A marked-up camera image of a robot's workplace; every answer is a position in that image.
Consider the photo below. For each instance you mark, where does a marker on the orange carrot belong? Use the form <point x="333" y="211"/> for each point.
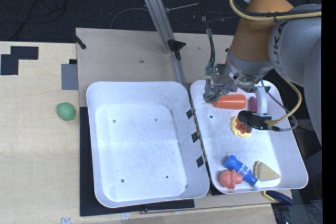
<point x="232" y="101"/>

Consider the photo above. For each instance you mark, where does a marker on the brown cardboard board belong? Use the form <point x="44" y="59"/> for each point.
<point x="126" y="60"/>

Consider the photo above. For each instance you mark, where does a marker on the purple grapes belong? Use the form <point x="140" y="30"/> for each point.
<point x="252" y="104"/>

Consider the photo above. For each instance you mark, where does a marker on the yellow pizza slice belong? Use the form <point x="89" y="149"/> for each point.
<point x="240" y="128"/>

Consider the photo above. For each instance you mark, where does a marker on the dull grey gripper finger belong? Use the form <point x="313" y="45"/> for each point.
<point x="222" y="91"/>
<point x="209" y="95"/>

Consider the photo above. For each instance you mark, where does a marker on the blue bottle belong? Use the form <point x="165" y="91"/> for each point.
<point x="240" y="166"/>

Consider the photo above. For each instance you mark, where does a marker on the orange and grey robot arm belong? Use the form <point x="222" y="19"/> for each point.
<point x="294" y="55"/>

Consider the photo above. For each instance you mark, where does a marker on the black cylinder on white bracket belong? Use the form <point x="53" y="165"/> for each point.
<point x="256" y="120"/>

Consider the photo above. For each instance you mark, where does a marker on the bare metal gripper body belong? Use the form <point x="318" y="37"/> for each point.
<point x="223" y="77"/>

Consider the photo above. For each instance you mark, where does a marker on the white plastic tray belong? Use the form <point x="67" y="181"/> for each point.
<point x="223" y="139"/>
<point x="141" y="149"/>

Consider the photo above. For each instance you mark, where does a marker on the green lime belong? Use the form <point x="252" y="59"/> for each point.
<point x="66" y="111"/>

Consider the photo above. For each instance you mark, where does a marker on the tan bread slice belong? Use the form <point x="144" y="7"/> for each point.
<point x="265" y="172"/>

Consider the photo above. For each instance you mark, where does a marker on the orange toy figure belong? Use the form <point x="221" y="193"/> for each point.
<point x="229" y="179"/>

